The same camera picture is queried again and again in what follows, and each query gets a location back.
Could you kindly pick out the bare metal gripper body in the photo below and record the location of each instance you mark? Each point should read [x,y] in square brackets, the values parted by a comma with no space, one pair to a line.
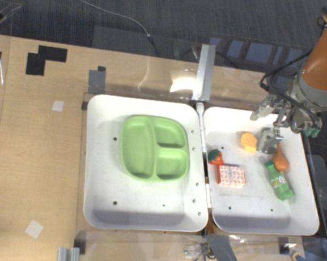
[302,118]

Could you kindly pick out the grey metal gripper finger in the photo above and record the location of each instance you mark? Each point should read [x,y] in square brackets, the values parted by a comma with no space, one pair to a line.
[278,137]
[265,141]

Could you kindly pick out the yellow orange toy bread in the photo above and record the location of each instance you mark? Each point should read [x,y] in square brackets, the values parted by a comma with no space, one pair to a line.
[248,141]

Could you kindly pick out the orange pear-shaped toy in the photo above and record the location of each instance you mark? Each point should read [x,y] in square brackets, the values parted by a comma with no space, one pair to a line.
[280,163]

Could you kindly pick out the green plastic bottle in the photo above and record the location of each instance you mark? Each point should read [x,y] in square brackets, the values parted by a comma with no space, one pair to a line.
[279,182]

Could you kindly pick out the orange patterned carton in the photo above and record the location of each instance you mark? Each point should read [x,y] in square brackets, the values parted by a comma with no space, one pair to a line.
[232,176]

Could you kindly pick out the red toy strawberry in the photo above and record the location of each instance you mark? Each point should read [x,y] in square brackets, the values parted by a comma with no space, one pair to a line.
[215,157]

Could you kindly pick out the white plastic tray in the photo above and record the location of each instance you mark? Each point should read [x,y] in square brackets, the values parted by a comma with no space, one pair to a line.
[247,211]
[102,184]

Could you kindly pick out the green divided plate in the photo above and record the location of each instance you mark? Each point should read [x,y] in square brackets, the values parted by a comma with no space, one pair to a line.
[137,147]

